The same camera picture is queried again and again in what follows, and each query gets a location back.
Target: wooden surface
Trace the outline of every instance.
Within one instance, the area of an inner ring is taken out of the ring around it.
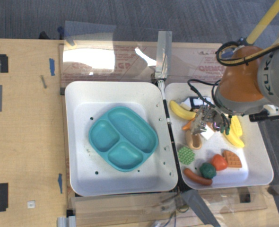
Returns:
[[[9,57],[9,73],[0,73],[3,86],[0,183],[9,184],[9,207],[0,212],[0,227],[56,226],[57,217],[66,215],[63,109],[59,94],[61,43],[57,40],[0,39],[0,54]],[[189,48],[189,44],[173,45],[179,46]],[[50,58],[55,60],[55,76],[50,73]],[[62,193],[59,174],[62,174]],[[224,204],[221,203],[222,207],[218,204],[215,211],[218,221],[222,226],[279,226],[275,202],[265,187],[262,196],[263,207],[259,210],[244,208],[237,213],[227,213]],[[35,208],[28,209],[27,202],[33,200]],[[202,224],[189,212],[178,217],[177,226],[180,227]]]

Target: black corner marker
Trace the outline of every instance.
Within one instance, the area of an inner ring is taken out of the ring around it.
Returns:
[[[0,212],[8,208],[8,183],[0,183]]]
[[[0,73],[8,73],[8,56],[0,54]]]

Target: yellow banana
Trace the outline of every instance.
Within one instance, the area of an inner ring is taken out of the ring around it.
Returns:
[[[226,135],[226,132],[224,132],[224,136],[227,138],[227,140],[234,146],[243,148],[244,142],[239,138],[242,136],[243,130],[242,126],[240,125],[240,122],[238,120],[237,116],[233,116],[231,119],[231,130],[229,135]]]
[[[190,112],[183,109],[182,107],[180,107],[180,105],[177,102],[173,100],[170,101],[170,108],[173,111],[173,113],[175,113],[178,117],[182,119],[191,120],[195,118],[196,115],[195,112]]]

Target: green ball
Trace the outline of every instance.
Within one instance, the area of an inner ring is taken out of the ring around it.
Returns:
[[[212,179],[213,177],[216,176],[215,167],[212,164],[207,163],[207,162],[205,162],[201,165],[200,172],[204,178]]]

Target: brown sausage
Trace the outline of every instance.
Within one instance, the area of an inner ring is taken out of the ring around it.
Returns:
[[[202,176],[198,176],[197,174],[195,174],[193,171],[191,171],[188,168],[185,168],[183,173],[189,177],[192,181],[199,183],[201,185],[205,185],[205,186],[209,186],[212,184],[212,179],[208,179],[208,178],[204,178]]]

